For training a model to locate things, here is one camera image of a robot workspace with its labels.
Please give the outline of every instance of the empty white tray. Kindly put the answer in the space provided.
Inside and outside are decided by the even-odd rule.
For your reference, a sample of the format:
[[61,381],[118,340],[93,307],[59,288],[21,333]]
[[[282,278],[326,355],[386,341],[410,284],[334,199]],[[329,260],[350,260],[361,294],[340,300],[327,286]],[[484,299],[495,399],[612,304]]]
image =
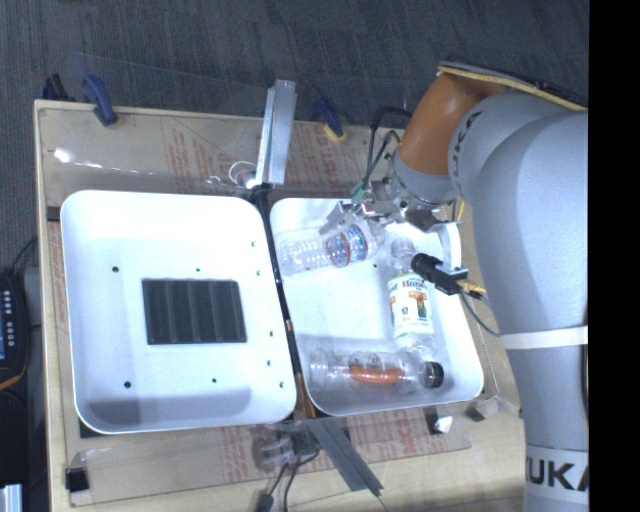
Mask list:
[[[77,412],[107,434],[272,423],[296,401],[262,218],[230,197],[82,191],[61,211]],[[149,344],[144,279],[231,280],[246,342]]]
[[[299,230],[316,228],[317,233],[335,204],[335,199],[289,198],[277,202],[271,210],[276,245]],[[389,226],[385,235],[385,245],[371,260],[283,279],[307,391],[318,409],[333,416],[464,402],[482,390],[482,367],[460,299],[436,291],[433,285],[429,285],[429,297],[441,347],[438,360],[445,372],[440,388],[402,395],[388,386],[323,390],[309,385],[310,358],[318,348],[348,353],[394,350],[386,284],[393,239],[410,238],[418,251],[443,258],[437,234],[424,234],[404,223]]]

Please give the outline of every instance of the black bottle cap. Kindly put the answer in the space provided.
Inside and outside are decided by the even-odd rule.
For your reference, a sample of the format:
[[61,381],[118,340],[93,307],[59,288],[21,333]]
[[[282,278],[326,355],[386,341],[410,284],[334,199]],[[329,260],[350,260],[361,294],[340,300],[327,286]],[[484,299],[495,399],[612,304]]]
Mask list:
[[427,361],[424,365],[424,387],[439,388],[444,382],[444,369],[440,363]]

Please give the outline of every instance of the robotic arm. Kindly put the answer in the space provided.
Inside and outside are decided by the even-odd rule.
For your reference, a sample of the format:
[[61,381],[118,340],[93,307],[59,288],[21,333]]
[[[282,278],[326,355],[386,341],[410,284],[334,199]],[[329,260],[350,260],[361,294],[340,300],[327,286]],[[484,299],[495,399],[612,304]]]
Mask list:
[[[495,76],[440,74],[391,174],[371,183],[356,214],[426,231],[441,222],[439,205],[461,197],[473,207],[478,261],[522,403],[525,510],[584,512],[588,114]],[[328,225],[353,214],[335,211]]]

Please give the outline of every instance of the black grate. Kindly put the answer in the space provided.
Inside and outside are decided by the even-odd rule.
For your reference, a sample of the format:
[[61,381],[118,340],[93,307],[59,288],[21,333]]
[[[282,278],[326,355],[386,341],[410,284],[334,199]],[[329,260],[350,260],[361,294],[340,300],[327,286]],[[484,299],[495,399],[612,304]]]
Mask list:
[[147,343],[246,342],[235,281],[144,279]]

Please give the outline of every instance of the clear plastic bottle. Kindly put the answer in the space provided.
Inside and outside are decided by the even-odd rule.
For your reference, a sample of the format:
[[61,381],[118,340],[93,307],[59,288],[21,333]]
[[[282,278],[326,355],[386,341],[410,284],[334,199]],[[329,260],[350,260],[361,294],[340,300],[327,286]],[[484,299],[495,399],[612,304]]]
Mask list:
[[346,267],[371,258],[383,243],[382,230],[366,221],[324,237],[286,238],[277,248],[280,271],[291,276],[325,267]]
[[338,353],[316,350],[311,357],[310,387],[318,390],[393,388],[409,394],[442,384],[442,367],[422,361],[412,351]]
[[397,350],[409,351],[422,361],[439,366],[437,371],[441,372],[427,285],[411,269],[415,254],[416,248],[408,238],[391,243],[387,289],[393,340]]

